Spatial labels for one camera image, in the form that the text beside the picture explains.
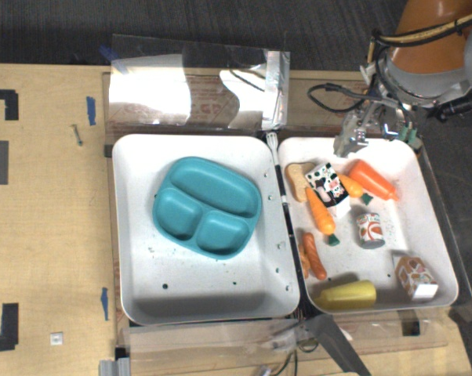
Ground white plastic tray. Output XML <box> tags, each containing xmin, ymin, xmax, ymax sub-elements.
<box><xmin>111</xmin><ymin>133</ymin><xmax>302</xmax><ymax>327</ymax></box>
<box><xmin>277</xmin><ymin>136</ymin><xmax>459</xmax><ymax>315</ymax></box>

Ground white and orange can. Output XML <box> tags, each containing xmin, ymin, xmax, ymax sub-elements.
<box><xmin>355</xmin><ymin>212</ymin><xmax>386</xmax><ymax>249</ymax></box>

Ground large orange carrot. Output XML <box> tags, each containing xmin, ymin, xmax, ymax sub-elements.
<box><xmin>305</xmin><ymin>186</ymin><xmax>341</xmax><ymax>247</ymax></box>

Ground black cylinder on white bracket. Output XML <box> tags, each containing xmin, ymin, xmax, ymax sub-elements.
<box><xmin>434</xmin><ymin>23</ymin><xmax>472</xmax><ymax>123</ymax></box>

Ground orange bottle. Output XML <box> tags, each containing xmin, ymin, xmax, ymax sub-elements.
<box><xmin>347</xmin><ymin>158</ymin><xmax>400</xmax><ymax>202</ymax></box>

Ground brown and white patterned carton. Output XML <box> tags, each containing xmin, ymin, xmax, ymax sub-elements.
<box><xmin>394</xmin><ymin>255</ymin><xmax>440</xmax><ymax>301</ymax></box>

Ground orange sausage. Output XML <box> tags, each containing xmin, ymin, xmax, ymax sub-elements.
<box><xmin>301</xmin><ymin>232</ymin><xmax>328</xmax><ymax>281</ymax></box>

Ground yellow bottle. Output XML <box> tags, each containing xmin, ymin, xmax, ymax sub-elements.
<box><xmin>313</xmin><ymin>280</ymin><xmax>377</xmax><ymax>312</ymax></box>

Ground small brown sausage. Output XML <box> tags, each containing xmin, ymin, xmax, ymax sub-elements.
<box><xmin>297</xmin><ymin>243</ymin><xmax>311</xmax><ymax>280</ymax></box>

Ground teal divided plate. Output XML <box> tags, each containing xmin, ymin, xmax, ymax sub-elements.
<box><xmin>152</xmin><ymin>156</ymin><xmax>263</xmax><ymax>261</ymax></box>

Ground brown bread slice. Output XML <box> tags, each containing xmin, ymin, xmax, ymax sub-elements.
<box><xmin>285</xmin><ymin>161</ymin><xmax>317</xmax><ymax>204</ymax></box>

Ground white carton with black spots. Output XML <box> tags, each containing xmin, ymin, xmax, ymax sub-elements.
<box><xmin>304</xmin><ymin>161</ymin><xmax>352</xmax><ymax>219</ymax></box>

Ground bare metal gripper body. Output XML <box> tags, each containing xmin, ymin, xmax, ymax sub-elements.
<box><xmin>342</xmin><ymin>91</ymin><xmax>406</xmax><ymax>133</ymax></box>

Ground small orange carrot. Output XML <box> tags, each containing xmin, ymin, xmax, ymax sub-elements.
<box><xmin>337</xmin><ymin>173</ymin><xmax>374</xmax><ymax>206</ymax></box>

